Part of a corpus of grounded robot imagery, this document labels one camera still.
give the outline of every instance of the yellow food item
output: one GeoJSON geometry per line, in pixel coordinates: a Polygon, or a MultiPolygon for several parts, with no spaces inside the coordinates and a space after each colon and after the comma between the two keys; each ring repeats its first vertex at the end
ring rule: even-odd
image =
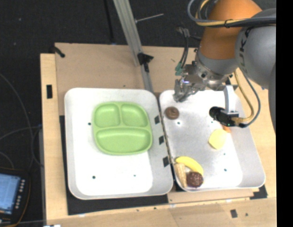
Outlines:
{"type": "Polygon", "coordinates": [[[201,175],[203,175],[203,173],[204,173],[202,166],[196,160],[192,159],[191,157],[186,157],[186,156],[177,157],[176,162],[183,163],[185,166],[190,168],[193,172],[198,172],[201,175]]]}
{"type": "Polygon", "coordinates": [[[182,187],[187,187],[185,165],[183,163],[174,164],[174,169],[177,177],[179,178],[182,187]]]}
{"type": "Polygon", "coordinates": [[[226,142],[227,132],[224,129],[217,129],[212,132],[208,143],[215,149],[221,149],[226,142]]]}

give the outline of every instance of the gray cable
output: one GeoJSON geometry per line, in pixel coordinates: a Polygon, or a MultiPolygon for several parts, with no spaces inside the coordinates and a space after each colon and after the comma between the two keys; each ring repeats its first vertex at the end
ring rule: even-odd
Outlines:
{"type": "Polygon", "coordinates": [[[191,8],[194,1],[195,0],[191,0],[187,6],[187,13],[188,13],[188,16],[191,18],[191,20],[193,20],[195,22],[216,22],[216,20],[203,20],[203,19],[197,19],[194,16],[192,16],[192,14],[190,12],[190,8],[191,8]]]}
{"type": "Polygon", "coordinates": [[[0,151],[0,155],[4,156],[4,157],[9,161],[9,163],[10,163],[11,166],[12,166],[12,168],[15,169],[13,162],[11,161],[11,159],[10,159],[7,155],[5,155],[5,154],[4,154],[3,152],[1,152],[1,151],[0,151]]]}
{"type": "Polygon", "coordinates": [[[16,97],[18,99],[18,101],[20,102],[21,104],[21,107],[23,109],[23,112],[24,112],[24,115],[25,115],[25,118],[27,120],[27,124],[28,124],[28,127],[29,127],[29,132],[30,132],[30,135],[31,135],[31,139],[33,139],[33,130],[32,130],[32,126],[31,126],[31,123],[30,123],[30,120],[28,118],[28,115],[27,115],[27,110],[25,109],[24,107],[24,104],[18,94],[18,92],[15,90],[15,88],[13,87],[13,85],[9,82],[9,80],[6,79],[5,76],[3,76],[1,73],[0,73],[0,77],[5,80],[5,82],[10,86],[10,88],[13,90],[13,92],[16,94],[16,97]]]}
{"type": "Polygon", "coordinates": [[[35,133],[34,133],[34,136],[33,136],[33,140],[31,142],[31,146],[30,146],[30,149],[31,149],[31,154],[32,154],[32,160],[31,160],[31,163],[29,164],[29,168],[28,168],[28,171],[30,172],[32,170],[32,165],[33,165],[33,162],[36,162],[40,167],[44,167],[43,164],[40,163],[40,161],[37,159],[36,155],[35,155],[35,152],[34,152],[34,141],[35,141],[35,138],[37,136],[37,134],[39,133],[41,128],[39,128],[35,133]]]}
{"type": "MultiPolygon", "coordinates": [[[[187,6],[187,13],[191,20],[197,23],[220,22],[219,20],[207,20],[207,19],[195,18],[190,12],[192,3],[194,1],[195,0],[190,0],[187,6]]],[[[274,23],[276,23],[276,17],[252,17],[252,18],[243,18],[242,21],[229,22],[227,23],[227,25],[226,23],[224,23],[223,25],[212,25],[210,27],[245,27],[245,26],[258,26],[263,24],[268,25],[268,24],[274,24],[274,23]]]]}
{"type": "Polygon", "coordinates": [[[247,78],[247,76],[246,76],[244,73],[243,73],[243,76],[245,77],[247,83],[248,83],[249,86],[251,87],[251,89],[252,89],[252,91],[254,92],[254,94],[255,94],[255,96],[256,96],[256,98],[257,98],[257,101],[258,101],[258,111],[257,111],[255,117],[254,117],[250,122],[248,122],[248,123],[240,123],[240,124],[239,124],[239,127],[241,127],[241,128],[246,128],[246,127],[250,126],[250,125],[251,125],[251,124],[252,124],[252,123],[258,118],[258,116],[259,116],[259,114],[260,114],[260,111],[261,111],[261,101],[260,101],[260,98],[259,98],[259,96],[258,96],[256,90],[255,90],[254,87],[252,86],[252,84],[251,84],[251,82],[249,81],[249,79],[247,78]]]}
{"type": "Polygon", "coordinates": [[[17,132],[20,132],[20,131],[30,130],[30,129],[38,129],[38,128],[40,128],[40,127],[41,127],[41,126],[34,126],[34,127],[31,127],[31,128],[30,128],[30,127],[26,127],[26,128],[22,128],[22,129],[18,129],[18,130],[11,131],[11,132],[9,132],[9,133],[7,133],[7,134],[1,136],[1,137],[0,137],[0,141],[1,141],[2,139],[4,139],[5,137],[11,135],[11,134],[14,134],[14,133],[17,133],[17,132]]]}

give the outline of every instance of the black mat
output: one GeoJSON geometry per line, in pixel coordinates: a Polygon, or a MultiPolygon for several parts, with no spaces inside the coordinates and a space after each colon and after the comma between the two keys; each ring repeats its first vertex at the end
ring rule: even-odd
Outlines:
{"type": "Polygon", "coordinates": [[[118,198],[103,200],[81,200],[72,195],[67,182],[67,164],[66,164],[66,140],[65,140],[65,118],[60,116],[60,129],[63,150],[63,163],[65,169],[65,184],[68,214],[89,213],[102,210],[125,209],[133,207],[142,207],[168,203],[167,194],[161,196],[137,197],[137,198],[118,198]]]}

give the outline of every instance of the screen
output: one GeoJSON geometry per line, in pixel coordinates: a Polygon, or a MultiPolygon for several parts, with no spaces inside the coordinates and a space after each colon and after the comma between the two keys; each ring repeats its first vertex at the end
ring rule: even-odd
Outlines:
{"type": "Polygon", "coordinates": [[[20,179],[19,176],[0,173],[0,211],[12,213],[20,179]]]}

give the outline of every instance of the cable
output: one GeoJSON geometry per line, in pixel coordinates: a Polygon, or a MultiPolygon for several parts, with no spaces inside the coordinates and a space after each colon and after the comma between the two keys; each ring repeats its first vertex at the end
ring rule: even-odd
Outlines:
{"type": "Polygon", "coordinates": [[[186,60],[187,60],[187,55],[188,55],[188,38],[190,37],[189,30],[186,28],[183,28],[181,26],[178,26],[176,30],[181,33],[184,36],[185,40],[185,46],[184,46],[184,51],[181,57],[181,60],[179,61],[178,65],[176,66],[176,75],[180,75],[186,60]]]}
{"type": "Polygon", "coordinates": [[[245,122],[245,121],[249,121],[252,119],[252,117],[254,116],[255,112],[254,112],[254,108],[250,102],[250,100],[248,99],[247,95],[245,94],[241,84],[240,84],[240,80],[239,80],[239,77],[238,77],[238,74],[237,74],[237,71],[235,70],[234,71],[234,75],[235,75],[235,79],[237,81],[237,84],[238,84],[238,87],[242,93],[242,95],[244,96],[246,102],[248,103],[249,107],[250,107],[250,110],[251,110],[251,113],[250,113],[250,116],[247,117],[247,118],[239,118],[239,117],[232,117],[232,120],[234,120],[236,123],[242,123],[242,122],[245,122]]]}
{"type": "MultiPolygon", "coordinates": [[[[15,90],[15,88],[13,87],[13,85],[9,82],[9,80],[5,77],[5,76],[3,76],[1,73],[0,73],[0,77],[10,86],[10,88],[12,89],[12,91],[15,93],[15,95],[17,96],[17,99],[18,99],[18,101],[20,102],[20,105],[21,105],[21,107],[22,107],[22,109],[23,109],[23,112],[24,112],[24,115],[25,115],[25,118],[26,118],[26,120],[27,120],[27,124],[28,124],[28,127],[27,128],[25,128],[25,129],[28,129],[29,130],[29,132],[30,132],[30,135],[31,135],[31,151],[32,151],[32,161],[34,160],[35,162],[37,162],[38,164],[39,164],[39,166],[41,166],[41,167],[43,167],[43,165],[37,160],[37,158],[35,157],[35,153],[34,153],[34,150],[32,150],[33,149],[33,146],[34,146],[34,140],[35,140],[35,137],[36,137],[36,134],[39,132],[39,131],[37,131],[35,134],[33,134],[33,128],[32,128],[32,126],[31,126],[31,123],[30,123],[30,120],[29,120],[29,118],[28,118],[28,115],[27,115],[27,111],[26,111],[26,109],[25,109],[25,107],[24,107],[24,104],[23,104],[23,102],[22,102],[22,100],[21,100],[21,98],[20,98],[20,96],[19,96],[19,93],[15,90]]],[[[10,133],[8,133],[7,135],[11,135],[11,134],[13,134],[13,133],[15,133],[15,132],[17,132],[17,131],[21,131],[21,130],[24,130],[24,129],[20,129],[20,130],[16,130],[16,131],[12,131],[12,132],[10,132],[10,133]]]]}
{"type": "Polygon", "coordinates": [[[41,127],[41,126],[34,126],[34,127],[31,127],[31,128],[26,127],[26,128],[22,128],[22,129],[18,129],[18,130],[11,131],[11,132],[9,132],[9,133],[7,133],[7,134],[1,136],[1,137],[0,137],[0,141],[1,141],[2,139],[4,139],[5,137],[7,137],[7,136],[9,136],[9,135],[12,135],[12,134],[14,134],[14,133],[17,133],[17,132],[20,132],[20,131],[29,130],[29,129],[38,129],[38,128],[40,128],[40,127],[41,127]]]}
{"type": "Polygon", "coordinates": [[[31,168],[32,168],[33,162],[36,162],[40,167],[44,167],[44,165],[42,165],[42,164],[40,163],[40,161],[37,159],[37,157],[35,156],[35,152],[34,152],[34,141],[35,141],[36,136],[37,136],[37,134],[39,133],[40,130],[41,130],[41,128],[39,128],[39,129],[34,133],[33,140],[32,140],[31,145],[30,145],[31,154],[32,154],[32,159],[31,159],[31,163],[30,163],[29,168],[28,168],[28,171],[29,171],[29,172],[31,171],[31,168]]]}
{"type": "Polygon", "coordinates": [[[11,161],[11,159],[6,154],[4,154],[3,152],[0,151],[0,155],[4,156],[9,161],[10,165],[12,166],[12,168],[15,169],[13,162],[11,161]]]}
{"type": "Polygon", "coordinates": [[[208,6],[206,6],[211,0],[201,0],[200,2],[200,6],[198,8],[198,11],[197,11],[197,17],[198,18],[202,18],[202,9],[205,7],[205,19],[207,19],[207,8],[208,6]]]}
{"type": "Polygon", "coordinates": [[[240,123],[240,124],[239,124],[239,127],[241,127],[241,128],[246,128],[246,127],[250,126],[250,125],[251,125],[251,124],[252,124],[252,123],[258,118],[258,116],[259,116],[259,114],[260,114],[260,111],[261,111],[261,101],[260,101],[260,98],[259,98],[259,96],[258,96],[256,90],[255,90],[254,87],[252,86],[252,84],[251,84],[251,82],[249,81],[249,79],[247,78],[247,76],[246,76],[244,73],[243,73],[243,76],[244,76],[245,80],[247,81],[247,83],[249,84],[249,86],[250,86],[250,88],[252,89],[252,91],[254,92],[254,94],[255,94],[255,96],[256,96],[256,98],[257,98],[257,102],[258,102],[258,111],[257,111],[255,117],[254,117],[250,122],[248,122],[248,123],[246,123],[246,124],[244,124],[244,123],[240,123]]]}
{"type": "Polygon", "coordinates": [[[216,2],[217,2],[218,0],[208,0],[207,2],[206,2],[206,4],[204,5],[205,6],[205,10],[204,10],[204,18],[205,19],[208,19],[208,14],[209,14],[209,11],[208,11],[208,9],[209,9],[209,5],[207,5],[207,3],[209,3],[209,2],[213,2],[214,4],[216,4],[216,2]]]}
{"type": "Polygon", "coordinates": [[[33,130],[32,130],[32,127],[31,127],[31,123],[30,123],[30,121],[29,121],[29,118],[28,118],[28,115],[27,115],[27,111],[26,111],[26,109],[25,109],[25,107],[24,107],[24,104],[23,104],[23,102],[22,102],[22,100],[21,100],[21,98],[20,98],[18,92],[15,90],[15,88],[14,88],[13,85],[9,82],[9,80],[7,80],[7,79],[5,78],[5,76],[3,76],[1,73],[0,73],[0,77],[1,77],[3,80],[6,81],[6,83],[10,86],[10,88],[13,90],[13,92],[14,92],[15,95],[17,96],[17,99],[18,99],[18,101],[20,102],[21,107],[22,107],[23,112],[24,112],[24,115],[25,115],[25,117],[26,117],[27,124],[28,124],[28,127],[29,127],[29,129],[30,129],[31,137],[33,138],[33,130]]]}
{"type": "Polygon", "coordinates": [[[243,18],[243,19],[228,19],[225,21],[219,20],[208,20],[202,18],[195,18],[192,16],[190,9],[192,3],[195,0],[190,0],[187,6],[187,13],[191,20],[195,21],[200,26],[210,26],[210,27],[246,27],[246,26],[259,26],[259,25],[273,25],[276,24],[276,17],[252,17],[252,18],[243,18]]]}
{"type": "Polygon", "coordinates": [[[197,41],[201,41],[202,40],[201,37],[197,37],[197,36],[193,36],[193,35],[191,35],[190,38],[192,38],[194,40],[197,40],[197,41]]]}

